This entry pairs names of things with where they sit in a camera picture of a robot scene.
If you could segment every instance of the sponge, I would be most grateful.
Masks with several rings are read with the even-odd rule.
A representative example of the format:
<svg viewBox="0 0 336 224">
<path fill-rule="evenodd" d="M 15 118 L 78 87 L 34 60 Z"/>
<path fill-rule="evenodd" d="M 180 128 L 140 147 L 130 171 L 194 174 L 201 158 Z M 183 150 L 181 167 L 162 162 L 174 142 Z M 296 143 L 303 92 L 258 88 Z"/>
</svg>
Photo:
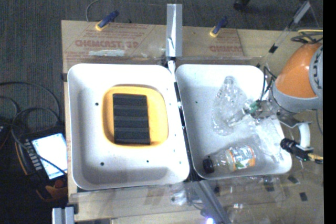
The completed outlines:
<svg viewBox="0 0 336 224">
<path fill-rule="evenodd" d="M 114 142 L 150 145 L 147 96 L 113 94 Z"/>
</svg>

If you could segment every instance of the crushed plastic bottle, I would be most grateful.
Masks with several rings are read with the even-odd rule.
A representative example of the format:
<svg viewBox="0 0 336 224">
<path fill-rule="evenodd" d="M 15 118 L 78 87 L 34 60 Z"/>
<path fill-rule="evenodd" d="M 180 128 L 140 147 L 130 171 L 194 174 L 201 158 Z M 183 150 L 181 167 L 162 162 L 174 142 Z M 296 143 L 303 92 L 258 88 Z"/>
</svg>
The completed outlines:
<svg viewBox="0 0 336 224">
<path fill-rule="evenodd" d="M 255 132 L 259 137 L 259 147 L 262 152 L 270 156 L 274 163 L 283 161 L 280 146 L 283 137 L 280 136 L 272 119 L 255 120 Z"/>
<path fill-rule="evenodd" d="M 232 128 L 228 125 L 228 120 L 246 107 L 247 96 L 237 85 L 236 79 L 227 76 L 219 89 L 212 107 L 213 130 L 220 135 L 228 135 Z"/>
<path fill-rule="evenodd" d="M 247 204 L 234 204 L 227 208 L 229 220 L 232 224 L 254 224 L 254 216 Z"/>
</svg>

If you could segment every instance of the bottle label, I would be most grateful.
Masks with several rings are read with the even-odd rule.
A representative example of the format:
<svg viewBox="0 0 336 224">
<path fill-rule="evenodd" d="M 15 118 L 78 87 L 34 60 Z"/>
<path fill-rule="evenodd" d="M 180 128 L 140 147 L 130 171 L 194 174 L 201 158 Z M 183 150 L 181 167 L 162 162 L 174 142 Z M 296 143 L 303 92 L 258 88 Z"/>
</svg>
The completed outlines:
<svg viewBox="0 0 336 224">
<path fill-rule="evenodd" d="M 231 171 L 245 169 L 256 165 L 256 156 L 250 146 L 230 147 L 226 157 Z"/>
</svg>

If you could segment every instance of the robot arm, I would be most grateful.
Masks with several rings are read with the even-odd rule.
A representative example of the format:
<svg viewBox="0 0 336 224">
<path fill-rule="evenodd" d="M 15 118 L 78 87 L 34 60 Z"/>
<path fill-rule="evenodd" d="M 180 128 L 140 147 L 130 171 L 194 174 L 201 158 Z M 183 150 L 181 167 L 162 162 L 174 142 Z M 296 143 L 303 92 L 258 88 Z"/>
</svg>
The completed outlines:
<svg viewBox="0 0 336 224">
<path fill-rule="evenodd" d="M 256 119 L 276 116 L 290 128 L 297 126 L 301 136 L 300 144 L 285 138 L 281 141 L 281 147 L 302 161 L 322 163 L 323 157 L 314 155 L 310 147 L 309 123 L 300 122 L 293 116 L 304 110 L 323 109 L 323 45 L 302 45 L 269 87 L 267 99 L 262 100 L 261 97 L 249 109 L 238 111 L 228 122 L 229 126 L 237 124 L 246 114 Z"/>
</svg>

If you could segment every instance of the plastic bottle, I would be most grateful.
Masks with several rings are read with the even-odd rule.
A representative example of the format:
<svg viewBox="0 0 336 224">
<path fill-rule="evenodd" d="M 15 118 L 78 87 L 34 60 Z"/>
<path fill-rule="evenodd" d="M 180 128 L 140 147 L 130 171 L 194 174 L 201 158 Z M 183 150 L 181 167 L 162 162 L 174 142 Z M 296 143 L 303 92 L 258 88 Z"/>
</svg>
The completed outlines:
<svg viewBox="0 0 336 224">
<path fill-rule="evenodd" d="M 271 157 L 274 163 L 283 160 L 280 146 L 283 137 L 280 136 L 272 119 L 262 119 L 256 121 L 255 132 L 259 137 L 259 147 L 265 155 Z"/>
<path fill-rule="evenodd" d="M 256 166 L 260 157 L 258 148 L 255 145 L 235 145 L 209 155 L 203 160 L 203 169 L 207 174 L 215 171 L 221 174 L 233 173 Z"/>
<path fill-rule="evenodd" d="M 220 135 L 230 134 L 231 128 L 227 121 L 245 106 L 246 101 L 247 96 L 237 85 L 236 79 L 227 76 L 213 102 L 212 122 L 214 131 Z"/>
<path fill-rule="evenodd" d="M 234 204 L 227 209 L 232 224 L 254 224 L 254 217 L 247 204 Z"/>
</svg>

